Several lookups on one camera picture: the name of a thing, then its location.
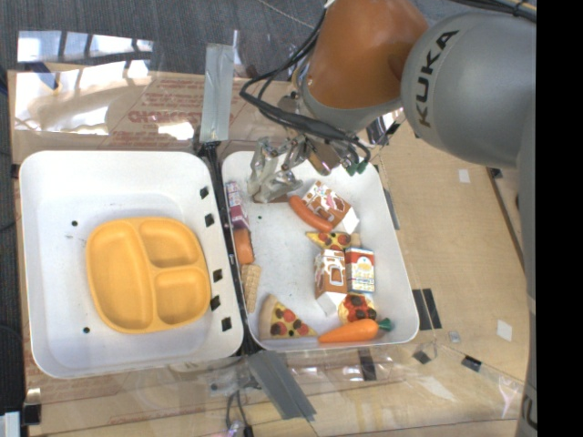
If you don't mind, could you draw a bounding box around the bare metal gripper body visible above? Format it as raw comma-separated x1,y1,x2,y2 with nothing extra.
277,94,406,177

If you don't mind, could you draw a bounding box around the red-orange sausage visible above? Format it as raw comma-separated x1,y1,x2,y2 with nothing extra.
288,194,334,234

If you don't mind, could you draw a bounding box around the gingerbread house carton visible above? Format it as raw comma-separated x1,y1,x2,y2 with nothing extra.
301,179,361,236
312,249,350,317

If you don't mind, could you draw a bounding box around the white plastic tray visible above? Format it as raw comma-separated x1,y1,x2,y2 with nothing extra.
220,149,421,353
17,149,245,380

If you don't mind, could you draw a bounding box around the small pizza slice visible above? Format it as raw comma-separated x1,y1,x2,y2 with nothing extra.
305,230,363,252

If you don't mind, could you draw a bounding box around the beige waffle biscuit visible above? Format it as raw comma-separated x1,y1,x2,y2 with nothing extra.
240,263,262,315

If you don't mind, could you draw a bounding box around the brown cardboard board, red print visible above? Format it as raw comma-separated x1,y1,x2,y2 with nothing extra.
6,64,530,430

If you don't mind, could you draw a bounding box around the red and white carton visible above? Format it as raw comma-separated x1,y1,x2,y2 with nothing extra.
343,246,376,295

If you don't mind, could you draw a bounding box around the large pizza slice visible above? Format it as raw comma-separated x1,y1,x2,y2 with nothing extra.
257,293,319,341

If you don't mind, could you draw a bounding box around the orange carrot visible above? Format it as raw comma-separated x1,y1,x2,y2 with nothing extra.
318,317,394,345

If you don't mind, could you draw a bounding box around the yellow divided plate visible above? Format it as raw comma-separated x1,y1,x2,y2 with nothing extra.
85,216,213,335

